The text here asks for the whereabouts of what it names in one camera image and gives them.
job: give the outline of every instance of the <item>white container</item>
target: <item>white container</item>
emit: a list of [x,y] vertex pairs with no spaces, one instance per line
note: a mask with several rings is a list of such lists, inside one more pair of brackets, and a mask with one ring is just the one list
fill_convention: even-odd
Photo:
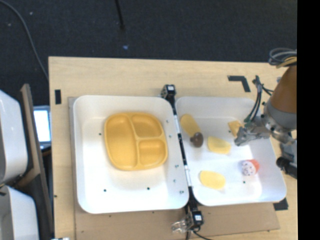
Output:
[[[248,116],[254,101],[233,97],[181,97],[176,102],[179,116],[190,114],[204,136],[200,148],[194,147],[186,132],[181,130],[193,193],[205,206],[235,205],[259,202],[278,202],[285,198],[287,188],[270,138],[250,141],[248,145],[235,145],[228,122],[241,122]],[[213,136],[231,143],[229,154],[213,153],[208,148],[208,137]],[[242,173],[243,160],[255,159],[260,168],[255,175]],[[214,171],[225,177],[223,189],[203,186],[200,171]]]
[[6,185],[0,192],[0,240],[39,240],[34,200]]
[[27,169],[28,154],[19,103],[0,90],[0,184]]
[[[160,97],[81,96],[69,103],[76,196],[88,213],[179,209],[189,199],[177,129],[170,104]],[[124,171],[109,160],[106,119],[116,113],[150,113],[160,121],[168,145],[164,164]]]

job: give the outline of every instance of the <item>wooden table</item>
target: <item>wooden table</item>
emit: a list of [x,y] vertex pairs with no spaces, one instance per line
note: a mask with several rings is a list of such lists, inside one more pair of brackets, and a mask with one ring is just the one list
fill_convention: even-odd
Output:
[[[185,238],[184,234],[172,234],[170,229],[170,222],[184,215],[183,209],[96,215],[79,208],[73,191],[68,97],[158,96],[164,85],[174,84],[177,98],[246,97],[255,100],[257,91],[252,80],[256,75],[265,87],[274,89],[277,78],[284,72],[284,68],[252,62],[50,57],[55,237],[72,240]],[[228,76],[244,76],[251,91],[245,92],[240,81],[229,81]],[[266,94],[262,96],[263,101],[268,98]],[[279,143],[271,141],[279,156]],[[209,238],[215,240],[298,239],[297,180],[285,174],[283,177],[288,210],[275,212],[272,203],[202,206],[205,224],[200,234],[214,236]]]

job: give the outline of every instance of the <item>black tape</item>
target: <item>black tape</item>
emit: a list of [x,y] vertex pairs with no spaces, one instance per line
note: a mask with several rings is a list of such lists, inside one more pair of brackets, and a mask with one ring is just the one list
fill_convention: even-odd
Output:
[[61,90],[54,90],[55,104],[61,104]]
[[246,93],[250,93],[250,87],[247,79],[243,75],[228,75],[229,81],[240,81],[242,82],[243,89]]

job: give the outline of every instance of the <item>yellow object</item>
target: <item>yellow object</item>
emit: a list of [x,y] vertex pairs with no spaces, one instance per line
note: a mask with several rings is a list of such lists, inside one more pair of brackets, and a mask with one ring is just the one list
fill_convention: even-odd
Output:
[[215,190],[222,189],[226,184],[225,176],[210,170],[202,170],[200,172],[200,181],[204,186]]
[[189,135],[189,137],[193,137],[195,133],[200,133],[201,130],[195,121],[195,119],[190,114],[184,114],[180,118],[180,125],[182,129]]
[[230,128],[230,130],[231,130],[231,132],[232,132],[232,135],[233,135],[234,137],[237,137],[239,128],[240,128],[240,127],[243,127],[243,125],[241,124],[241,122],[238,121],[238,120],[228,122],[228,125],[229,125],[229,128]]
[[149,113],[111,115],[104,123],[104,140],[111,163],[120,170],[155,168],[168,157],[162,125]]
[[231,149],[231,144],[224,139],[209,136],[208,137],[208,148],[210,151],[219,154],[228,154]]

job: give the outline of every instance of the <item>black floor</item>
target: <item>black floor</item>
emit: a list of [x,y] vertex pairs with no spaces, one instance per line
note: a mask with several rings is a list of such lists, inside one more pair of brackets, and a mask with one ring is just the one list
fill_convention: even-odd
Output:
[[49,104],[49,56],[266,62],[297,48],[298,0],[0,0],[0,90]]

